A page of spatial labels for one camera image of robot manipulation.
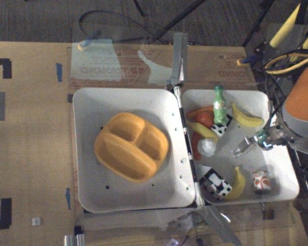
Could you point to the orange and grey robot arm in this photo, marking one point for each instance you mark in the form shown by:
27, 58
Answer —
300, 96

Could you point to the green bottle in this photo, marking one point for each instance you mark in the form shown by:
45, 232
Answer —
220, 109

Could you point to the black and white cow-print carton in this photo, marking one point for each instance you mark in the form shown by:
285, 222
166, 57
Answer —
220, 129
216, 183

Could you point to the clear crumpled plastic ball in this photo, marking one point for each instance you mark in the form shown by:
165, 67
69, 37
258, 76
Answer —
207, 147

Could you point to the thin black and white rod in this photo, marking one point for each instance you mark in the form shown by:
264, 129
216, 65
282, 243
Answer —
186, 134

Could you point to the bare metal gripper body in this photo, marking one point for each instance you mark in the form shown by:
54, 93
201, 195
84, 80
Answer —
279, 137

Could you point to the red tomato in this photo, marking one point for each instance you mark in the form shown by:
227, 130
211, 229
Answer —
206, 119

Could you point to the orange divided plate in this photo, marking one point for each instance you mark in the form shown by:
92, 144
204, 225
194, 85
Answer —
128, 150

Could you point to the white and orange can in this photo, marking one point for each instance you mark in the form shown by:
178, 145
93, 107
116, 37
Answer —
261, 181

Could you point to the yellow banana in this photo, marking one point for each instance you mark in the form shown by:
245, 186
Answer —
247, 120
238, 186
204, 131

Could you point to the brown cardboard board, red print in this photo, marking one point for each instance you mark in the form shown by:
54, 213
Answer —
208, 60

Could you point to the small white square block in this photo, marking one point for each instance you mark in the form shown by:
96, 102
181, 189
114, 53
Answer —
36, 221

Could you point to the white plastic tray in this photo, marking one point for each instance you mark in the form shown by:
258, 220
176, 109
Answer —
92, 106
279, 168

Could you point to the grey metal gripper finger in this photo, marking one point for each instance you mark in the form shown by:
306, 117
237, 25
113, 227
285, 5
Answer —
250, 141
240, 150

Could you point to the red sausage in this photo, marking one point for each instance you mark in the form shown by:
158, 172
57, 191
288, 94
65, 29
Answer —
195, 147

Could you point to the orange carrot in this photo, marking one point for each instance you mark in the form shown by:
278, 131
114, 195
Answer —
199, 111

